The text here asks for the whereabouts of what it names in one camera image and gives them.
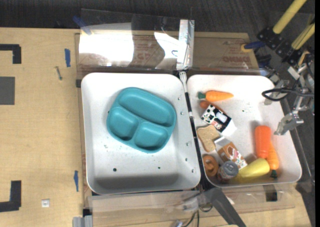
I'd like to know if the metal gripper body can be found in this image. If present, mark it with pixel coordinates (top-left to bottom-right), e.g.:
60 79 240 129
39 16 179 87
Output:
289 60 315 118

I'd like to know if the white plastic tray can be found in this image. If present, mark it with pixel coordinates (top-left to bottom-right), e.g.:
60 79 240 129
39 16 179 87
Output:
186 74 303 188
80 72 202 196

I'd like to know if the orange carrot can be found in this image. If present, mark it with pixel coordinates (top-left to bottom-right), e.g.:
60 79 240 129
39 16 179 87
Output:
197 90 235 103
265 140 280 179

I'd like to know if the yellow toy fruit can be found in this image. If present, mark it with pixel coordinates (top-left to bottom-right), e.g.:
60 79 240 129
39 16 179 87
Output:
233 157 271 184

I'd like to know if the cow print milk carton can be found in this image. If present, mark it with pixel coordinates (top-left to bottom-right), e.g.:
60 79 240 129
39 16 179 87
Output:
200 104 238 137

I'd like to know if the brown printed carton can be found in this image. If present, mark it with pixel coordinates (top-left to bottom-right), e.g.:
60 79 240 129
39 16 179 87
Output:
214 136 248 171

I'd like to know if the small grey-topped can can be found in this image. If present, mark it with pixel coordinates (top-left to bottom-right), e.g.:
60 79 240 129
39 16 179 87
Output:
216 160 240 184

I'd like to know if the brown bread slice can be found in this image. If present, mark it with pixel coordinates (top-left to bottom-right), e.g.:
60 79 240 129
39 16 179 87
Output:
196 124 221 153

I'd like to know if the thin black and white rod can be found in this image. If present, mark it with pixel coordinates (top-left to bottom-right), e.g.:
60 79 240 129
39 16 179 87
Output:
178 70 208 190

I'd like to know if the brown doughnut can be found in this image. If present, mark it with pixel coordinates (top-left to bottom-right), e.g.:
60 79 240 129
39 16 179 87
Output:
201 154 220 178

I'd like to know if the blue divided plate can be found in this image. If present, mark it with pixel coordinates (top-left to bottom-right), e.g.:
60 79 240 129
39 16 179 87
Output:
106 86 178 154

